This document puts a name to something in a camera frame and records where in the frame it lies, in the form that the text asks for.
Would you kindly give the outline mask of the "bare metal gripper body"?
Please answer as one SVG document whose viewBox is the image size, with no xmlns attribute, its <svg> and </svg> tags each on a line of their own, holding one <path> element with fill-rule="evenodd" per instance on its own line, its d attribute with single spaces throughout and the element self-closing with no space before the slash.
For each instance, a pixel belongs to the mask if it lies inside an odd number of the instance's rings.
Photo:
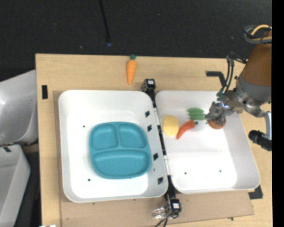
<svg viewBox="0 0 284 227">
<path fill-rule="evenodd" d="M 243 111 L 254 117 L 265 117 L 267 115 L 267 112 L 261 109 L 261 105 L 266 102 L 252 98 L 244 90 L 228 90 L 227 92 L 220 90 L 216 96 L 216 102 L 212 102 L 210 107 L 210 110 L 216 110 L 216 117 L 220 114 L 228 116 L 234 112 L 240 114 Z"/>
</svg>

